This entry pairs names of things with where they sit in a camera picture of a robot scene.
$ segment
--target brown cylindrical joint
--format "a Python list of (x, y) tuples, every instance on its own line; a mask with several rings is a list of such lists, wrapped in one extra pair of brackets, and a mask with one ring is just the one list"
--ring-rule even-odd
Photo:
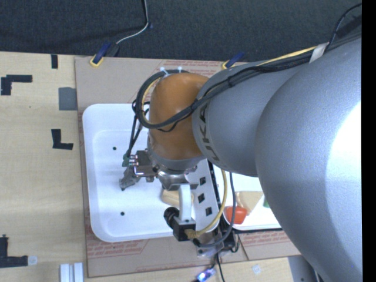
[[(157, 83), (150, 98), (149, 121), (160, 123), (190, 106), (208, 80), (194, 73), (177, 73)], [(202, 155), (194, 140), (192, 117), (180, 121), (171, 132), (149, 131), (153, 151), (165, 159), (183, 160)]]

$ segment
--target black fabric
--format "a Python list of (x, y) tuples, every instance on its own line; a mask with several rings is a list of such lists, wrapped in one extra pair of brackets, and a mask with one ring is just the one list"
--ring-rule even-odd
[[(118, 56), (260, 61), (327, 42), (361, 0), (147, 0)], [(0, 51), (94, 55), (145, 23), (142, 0), (0, 0)]]

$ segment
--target white cable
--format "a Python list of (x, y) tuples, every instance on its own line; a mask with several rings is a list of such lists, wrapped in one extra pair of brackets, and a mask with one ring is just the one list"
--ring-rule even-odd
[(145, 7), (145, 17), (146, 17), (146, 24), (145, 26), (138, 32), (134, 33), (133, 35), (129, 35), (129, 36), (126, 36), (120, 40), (118, 40), (116, 42), (116, 44), (120, 44), (121, 42), (123, 42), (124, 40), (127, 40), (127, 39), (130, 39), (136, 35), (139, 35), (140, 33), (144, 32), (146, 30), (146, 28), (149, 26), (149, 15), (147, 13), (147, 3), (146, 3), (146, 0), (143, 0), (144, 1), (144, 7)]

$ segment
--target perforated white plate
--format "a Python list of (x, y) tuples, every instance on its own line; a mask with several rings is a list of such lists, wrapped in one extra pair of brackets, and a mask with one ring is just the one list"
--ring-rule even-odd
[[(125, 170), (123, 155), (128, 149), (133, 123), (131, 104), (97, 104), (83, 113), (86, 170), (88, 174), (90, 220), (93, 232), (106, 242), (151, 239), (172, 235), (163, 213), (169, 207), (161, 200), (162, 185), (141, 179), (124, 191), (119, 179)], [(146, 148), (144, 129), (132, 153)], [(206, 227), (218, 213), (217, 200), (206, 160), (198, 164), (189, 181), (206, 182), (193, 190), (192, 217), (196, 229)], [(198, 196), (204, 193), (199, 203)]]

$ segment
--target wooden table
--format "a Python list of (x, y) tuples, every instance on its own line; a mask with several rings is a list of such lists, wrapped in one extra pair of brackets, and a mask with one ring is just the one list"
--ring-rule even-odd
[[(0, 96), (0, 234), (9, 256), (37, 256), (34, 266), (0, 268), (0, 281), (58, 281), (59, 266), (83, 262), (85, 281), (193, 281), (202, 268), (87, 278), (77, 111), (59, 110), (58, 89), (75, 88), (74, 56), (0, 52), (0, 76), (32, 75)], [(72, 150), (53, 149), (51, 129)], [(253, 271), (258, 265), (260, 273)], [(222, 265), (231, 281), (292, 282), (287, 258)], [(221, 281), (219, 271), (209, 281)]]

